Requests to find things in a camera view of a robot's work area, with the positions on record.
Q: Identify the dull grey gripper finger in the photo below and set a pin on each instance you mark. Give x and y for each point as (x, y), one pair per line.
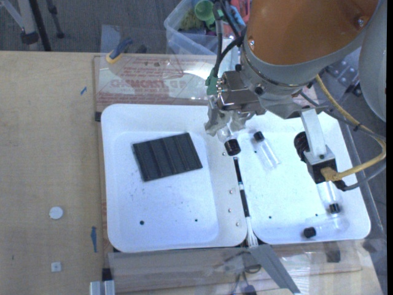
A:
(215, 120)
(239, 121)

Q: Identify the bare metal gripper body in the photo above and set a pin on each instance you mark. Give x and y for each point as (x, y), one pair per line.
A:
(238, 95)

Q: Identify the clear bottle with black cap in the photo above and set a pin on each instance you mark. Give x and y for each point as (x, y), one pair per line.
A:
(266, 151)
(328, 224)
(232, 146)
(330, 195)

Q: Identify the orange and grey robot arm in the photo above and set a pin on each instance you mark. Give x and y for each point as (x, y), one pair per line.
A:
(301, 23)

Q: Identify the black ribbed mat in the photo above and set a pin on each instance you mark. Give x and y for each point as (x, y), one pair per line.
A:
(167, 155)

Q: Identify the thin black and white rod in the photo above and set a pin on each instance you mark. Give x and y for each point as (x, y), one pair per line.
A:
(242, 189)

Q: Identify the brown cardboard board red print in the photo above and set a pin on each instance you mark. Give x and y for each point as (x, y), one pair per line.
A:
(147, 81)

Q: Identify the clear plastic bin of toys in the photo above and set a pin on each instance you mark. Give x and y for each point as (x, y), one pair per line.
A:
(190, 26)

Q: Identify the white plastic tray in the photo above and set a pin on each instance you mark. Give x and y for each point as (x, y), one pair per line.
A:
(172, 201)
(288, 192)

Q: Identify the white round disc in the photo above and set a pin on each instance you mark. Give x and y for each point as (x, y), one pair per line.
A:
(56, 212)

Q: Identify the tripod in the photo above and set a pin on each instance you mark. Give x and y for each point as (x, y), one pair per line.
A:
(27, 14)

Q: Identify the small white square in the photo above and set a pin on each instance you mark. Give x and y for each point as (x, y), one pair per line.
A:
(56, 266)

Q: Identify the black cylinder on white bracket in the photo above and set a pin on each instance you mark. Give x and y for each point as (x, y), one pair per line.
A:
(317, 152)

